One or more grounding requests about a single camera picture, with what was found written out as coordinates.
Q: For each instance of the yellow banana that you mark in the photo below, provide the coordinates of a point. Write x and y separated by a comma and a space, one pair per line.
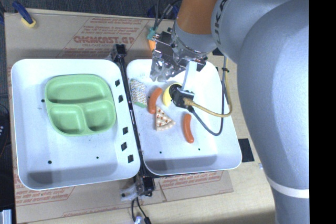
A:
166, 97

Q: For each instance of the green divided plate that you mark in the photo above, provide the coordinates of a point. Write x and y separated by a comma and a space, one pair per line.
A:
78, 97

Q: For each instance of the thin black and white rod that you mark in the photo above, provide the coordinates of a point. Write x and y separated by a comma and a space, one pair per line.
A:
135, 127

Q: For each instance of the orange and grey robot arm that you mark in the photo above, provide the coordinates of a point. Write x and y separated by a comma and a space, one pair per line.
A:
262, 60

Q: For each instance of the white packet with blue print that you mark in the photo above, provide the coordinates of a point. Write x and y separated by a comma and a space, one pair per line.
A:
138, 93

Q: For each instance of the white plastic tray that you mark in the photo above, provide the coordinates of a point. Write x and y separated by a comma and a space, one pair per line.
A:
183, 157
78, 160

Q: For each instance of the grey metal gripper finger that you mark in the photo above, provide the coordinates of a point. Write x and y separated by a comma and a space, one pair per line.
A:
156, 72
171, 70

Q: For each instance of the black cylinder on white bracket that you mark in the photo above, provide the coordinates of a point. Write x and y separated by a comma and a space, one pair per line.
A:
181, 97

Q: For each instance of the pizza slice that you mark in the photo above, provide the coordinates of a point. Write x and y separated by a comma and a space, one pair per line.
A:
162, 120

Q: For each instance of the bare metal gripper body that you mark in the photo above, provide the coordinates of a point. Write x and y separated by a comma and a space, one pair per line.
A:
168, 49

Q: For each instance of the orange rounded object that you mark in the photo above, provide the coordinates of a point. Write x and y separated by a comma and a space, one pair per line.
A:
151, 46

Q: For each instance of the brown cardboard board red print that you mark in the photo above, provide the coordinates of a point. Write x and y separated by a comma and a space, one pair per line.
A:
65, 34

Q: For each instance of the orange sausage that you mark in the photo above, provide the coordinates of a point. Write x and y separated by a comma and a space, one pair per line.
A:
187, 128
153, 101

